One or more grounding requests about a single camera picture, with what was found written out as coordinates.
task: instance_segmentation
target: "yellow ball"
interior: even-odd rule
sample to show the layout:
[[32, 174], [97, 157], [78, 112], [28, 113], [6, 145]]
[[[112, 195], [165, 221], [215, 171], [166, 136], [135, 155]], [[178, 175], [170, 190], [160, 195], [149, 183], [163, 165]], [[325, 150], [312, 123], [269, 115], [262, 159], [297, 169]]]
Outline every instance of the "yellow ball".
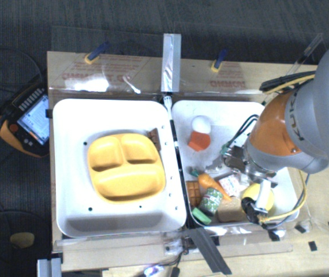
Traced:
[[[249, 198], [252, 198], [254, 201], [257, 200], [258, 194], [259, 194], [259, 189], [260, 189], [260, 184], [257, 184], [257, 183], [251, 184], [244, 191], [244, 193], [242, 195], [242, 199], [249, 197]], [[272, 206], [274, 205], [274, 201], [275, 201], [275, 196], [274, 196], [272, 190], [270, 190], [270, 194], [268, 195], [268, 200], [267, 200], [267, 204], [266, 204], [267, 211], [269, 211], [272, 208]]]

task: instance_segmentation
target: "yellow cable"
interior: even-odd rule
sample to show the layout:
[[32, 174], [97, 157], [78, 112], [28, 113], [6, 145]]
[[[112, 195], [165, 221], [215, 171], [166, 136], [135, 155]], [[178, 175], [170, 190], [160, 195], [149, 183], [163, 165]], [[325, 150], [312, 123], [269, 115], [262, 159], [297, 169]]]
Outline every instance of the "yellow cable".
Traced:
[[279, 90], [281, 90], [285, 87], [291, 86], [291, 85], [299, 83], [299, 82], [304, 82], [304, 81], [307, 81], [307, 80], [310, 80], [310, 79], [313, 79], [313, 78], [315, 78], [315, 75], [308, 75], [308, 76], [300, 77], [298, 79], [295, 79], [295, 80], [292, 80], [290, 82], [287, 82], [287, 83], [281, 84], [279, 86], [276, 86], [275, 88], [273, 88], [271, 90], [268, 90], [268, 91], [265, 91], [264, 93], [269, 95], [269, 94], [271, 94], [273, 92], [276, 92], [276, 91], [279, 91]]
[[297, 212], [299, 209], [302, 208], [302, 206], [304, 205], [306, 198], [307, 198], [307, 188], [306, 188], [306, 184], [305, 184], [305, 180], [303, 178], [302, 172], [299, 171], [299, 175], [301, 177], [302, 180], [302, 184], [303, 184], [303, 198], [302, 201], [300, 202], [300, 204], [293, 210], [286, 212], [285, 214], [281, 214], [281, 215], [276, 215], [276, 216], [271, 216], [271, 217], [260, 217], [260, 223], [265, 223], [265, 222], [269, 222], [271, 220], [276, 220], [276, 219], [281, 219], [281, 218], [286, 218], [289, 215], [294, 214], [295, 212]]

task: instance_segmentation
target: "yellow tray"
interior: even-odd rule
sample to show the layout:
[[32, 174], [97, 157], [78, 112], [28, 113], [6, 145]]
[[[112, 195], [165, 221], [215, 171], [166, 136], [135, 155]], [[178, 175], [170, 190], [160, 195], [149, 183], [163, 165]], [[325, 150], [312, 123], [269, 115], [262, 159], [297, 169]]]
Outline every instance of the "yellow tray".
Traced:
[[138, 133], [95, 140], [88, 150], [89, 173], [98, 195], [111, 203], [128, 203], [159, 194], [165, 170], [153, 142]]

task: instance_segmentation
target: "blue clip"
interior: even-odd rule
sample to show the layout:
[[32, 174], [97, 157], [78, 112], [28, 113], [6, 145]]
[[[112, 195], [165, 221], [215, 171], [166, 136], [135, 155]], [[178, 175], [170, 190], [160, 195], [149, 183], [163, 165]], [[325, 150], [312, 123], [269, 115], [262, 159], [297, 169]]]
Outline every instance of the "blue clip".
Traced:
[[218, 54], [218, 57], [216, 60], [213, 61], [212, 66], [211, 66], [211, 70], [213, 72], [218, 72], [221, 68], [221, 63], [223, 62], [224, 58], [227, 55], [227, 49], [223, 49], [220, 51], [220, 53]]
[[110, 43], [108, 41], [104, 42], [103, 44], [99, 45], [96, 49], [94, 49], [91, 53], [85, 56], [85, 62], [91, 65], [99, 58], [99, 54], [106, 51], [109, 47]]

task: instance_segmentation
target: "beige surface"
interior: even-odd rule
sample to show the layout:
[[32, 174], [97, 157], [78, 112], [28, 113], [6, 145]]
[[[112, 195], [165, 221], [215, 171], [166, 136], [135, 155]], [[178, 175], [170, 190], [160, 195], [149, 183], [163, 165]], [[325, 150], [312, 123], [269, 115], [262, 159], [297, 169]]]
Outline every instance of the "beige surface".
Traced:
[[[70, 53], [48, 53], [48, 81], [54, 83], [63, 71], [79, 55]], [[161, 59], [150, 59], [158, 66]], [[182, 77], [187, 75], [209, 75], [209, 61], [186, 60], [182, 65]], [[245, 82], [246, 89], [258, 89], [261, 82], [283, 76], [290, 65], [267, 63], [237, 63], [238, 80]], [[316, 69], [316, 66], [302, 66], [299, 72]], [[89, 97], [90, 94], [72, 95], [64, 91], [50, 89], [50, 107], [57, 101], [69, 97]], [[53, 145], [53, 125], [51, 125], [51, 145]], [[137, 276], [153, 263], [171, 261], [173, 256], [166, 256], [163, 237], [157, 234], [137, 235], [135, 237], [99, 238], [98, 240], [61, 242], [62, 234], [55, 221], [55, 177], [54, 151], [51, 146], [51, 195], [53, 243], [55, 250], [63, 250], [63, 271], [83, 271], [87, 269], [109, 268], [103, 276]], [[308, 202], [313, 227], [308, 233], [289, 230], [283, 241], [271, 242], [267, 233], [256, 233], [253, 239], [239, 236], [220, 238], [219, 250], [233, 276], [318, 276], [329, 275], [329, 169], [311, 175], [308, 184]], [[308, 242], [315, 241], [317, 251], [311, 252]], [[201, 254], [192, 253], [183, 256], [180, 263], [180, 276], [213, 276]], [[169, 276], [166, 270], [160, 276]]]

